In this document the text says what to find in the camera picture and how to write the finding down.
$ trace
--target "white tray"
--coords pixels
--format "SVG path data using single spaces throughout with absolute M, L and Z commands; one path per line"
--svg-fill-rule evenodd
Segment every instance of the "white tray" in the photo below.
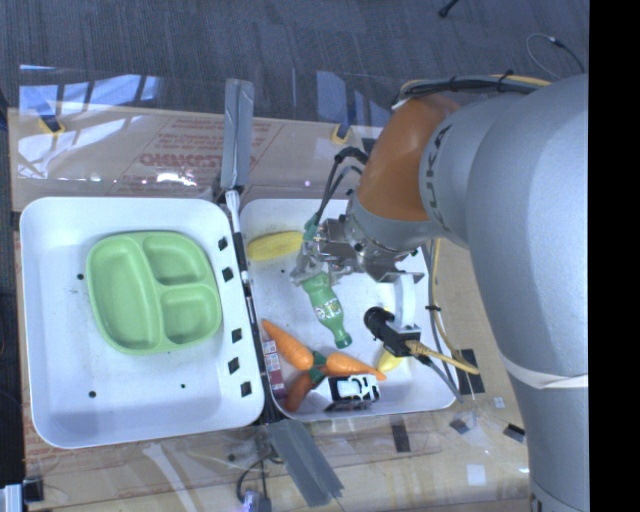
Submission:
M 337 218 L 345 212 L 346 201 L 330 201 L 323 218 Z M 248 203 L 241 213 L 242 231 L 246 242 L 254 238 L 278 231 L 302 231 L 305 222 L 318 209 L 319 200 L 310 199 L 257 199 Z M 276 325 L 296 336 L 312 350 L 325 356 L 338 350 L 331 332 L 318 322 L 307 294 L 301 287 L 289 281 L 289 272 L 295 266 L 296 254 L 282 256 L 267 261 L 249 262 L 249 273 L 258 319 L 267 318 Z M 425 277 L 416 286 L 415 323 L 422 328 L 421 341 L 436 349 L 431 333 L 428 312 L 424 306 L 428 302 L 428 272 L 422 252 L 405 259 L 398 265 L 401 270 L 423 272 Z M 351 334 L 353 343 L 343 349 L 349 355 L 376 366 L 382 353 L 382 343 L 373 340 L 373 335 L 365 327 L 364 313 L 373 306 L 395 310 L 393 285 L 377 284 L 365 274 L 351 274 L 340 279 L 334 291 L 345 312 L 345 328 Z M 446 346 L 443 352 L 451 355 Z M 434 362 L 442 369 L 439 360 Z M 290 384 L 298 371 L 280 358 L 285 384 Z M 457 376 L 451 369 L 456 382 Z M 380 400 L 369 409 L 360 411 L 323 412 L 314 407 L 311 400 L 305 400 L 296 413 L 282 412 L 301 421 L 315 421 L 337 417 L 374 416 L 393 413 L 430 411 L 448 407 L 455 397 L 449 387 L 430 368 L 413 358 L 387 374 L 387 380 L 380 383 Z
M 127 355 L 100 335 L 79 278 L 87 254 L 101 238 L 143 230 L 178 231 L 204 249 L 223 310 L 212 339 Z M 31 407 L 45 441 L 62 448 L 123 443 L 240 427 L 259 416 L 264 390 L 230 226 L 217 206 L 198 199 L 44 198 L 22 213 L 20 235 Z M 220 250 L 222 238 L 228 245 Z M 235 277 L 225 282 L 227 267 Z M 236 329 L 242 338 L 234 343 Z

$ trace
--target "toy carrot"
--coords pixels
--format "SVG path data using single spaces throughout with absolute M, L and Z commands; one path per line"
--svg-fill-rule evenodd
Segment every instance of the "toy carrot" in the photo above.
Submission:
M 312 368 L 308 372 L 298 375 L 287 390 L 284 408 L 289 412 L 296 412 L 309 391 L 315 388 L 322 379 L 324 379 L 324 374 L 317 368 Z
M 297 338 L 269 320 L 262 320 L 262 327 L 276 342 L 278 352 L 298 370 L 309 370 L 313 366 L 313 354 Z
M 360 373 L 371 373 L 376 376 L 379 381 L 386 380 L 387 376 L 379 372 L 373 366 L 358 361 L 343 352 L 332 352 L 327 356 L 327 370 L 331 375 L 357 375 Z

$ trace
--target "table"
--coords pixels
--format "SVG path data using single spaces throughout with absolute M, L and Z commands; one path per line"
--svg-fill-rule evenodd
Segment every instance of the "table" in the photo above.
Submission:
M 80 81 L 76 74 L 58 70 L 53 78 L 42 76 L 44 85 L 25 85 L 23 104 L 9 111 L 14 210 L 48 195 L 211 198 L 221 155 L 223 84 L 206 87 L 211 111 L 192 112 L 166 108 L 171 102 L 159 100 L 177 85 L 189 84 L 132 75 Z M 335 83 L 336 78 L 340 80 L 318 78 L 318 83 Z M 191 86 L 199 91 L 205 88 Z M 135 90 L 135 101 L 129 104 L 122 102 L 126 87 Z M 87 101 L 89 89 L 102 92 L 94 92 Z M 41 124 L 42 111 L 36 107 L 43 97 L 64 125 L 65 132 L 57 137 Z M 365 117 L 360 115 L 359 120 L 368 123 L 352 126 L 348 144 L 370 144 L 386 121 L 383 115 L 377 122 Z M 352 119 L 358 121 L 358 115 Z M 331 140 L 340 121 L 339 114 L 334 122 L 256 117 L 250 184 L 243 191 L 242 204 L 263 197 L 320 197 L 332 158 L 340 149 Z M 163 168 L 173 172 L 158 180 Z M 356 184 L 353 173 L 338 194 Z M 19 262 L 17 233 L 15 240 Z M 29 410 L 19 264 L 16 276 L 27 476 L 41 481 L 44 489 L 44 500 L 31 503 L 29 509 L 237 510 L 236 482 L 258 460 L 255 439 L 263 427 L 79 450 L 54 448 L 38 436 Z M 526 447 L 513 435 L 517 428 L 510 429 L 522 424 L 517 404 L 469 255 L 447 242 L 441 253 L 439 303 L 450 338 L 473 352 L 482 372 L 482 388 L 467 382 L 465 402 L 441 411 L 310 424 L 344 484 L 342 497 L 317 510 L 447 506 L 442 510 L 454 511 L 466 510 L 465 504 L 473 504 L 473 510 L 505 506 L 526 510 Z M 266 471 L 273 510 L 305 508 L 281 464 L 267 462 Z M 243 490 L 262 491 L 260 476 L 259 470 L 250 471 Z

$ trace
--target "gray carpet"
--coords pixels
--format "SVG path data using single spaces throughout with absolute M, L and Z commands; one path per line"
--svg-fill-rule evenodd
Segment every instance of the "gray carpet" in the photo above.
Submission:
M 532 33 L 557 37 L 588 70 L 588 0 L 3 0 L 0 90 L 9 106 L 33 77 L 22 64 L 153 75 L 172 86 L 165 108 L 219 111 L 227 78 L 256 84 L 257 116 L 334 120 L 322 73 L 341 77 L 380 108 L 383 125 L 407 79 L 502 73 L 556 80 L 576 59 Z M 464 103 L 465 98 L 457 98 Z M 22 432 L 12 215 L 6 131 L 0 131 L 0 487 L 22 479 Z

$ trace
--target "bottle label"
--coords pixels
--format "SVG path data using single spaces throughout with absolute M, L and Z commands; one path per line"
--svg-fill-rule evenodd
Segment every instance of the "bottle label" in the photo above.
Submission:
M 321 322 L 323 320 L 329 320 L 331 318 L 335 318 L 342 314 L 342 308 L 340 307 L 340 301 L 337 297 L 328 300 L 321 306 L 316 306 L 314 308 L 316 315 L 318 316 L 318 320 Z

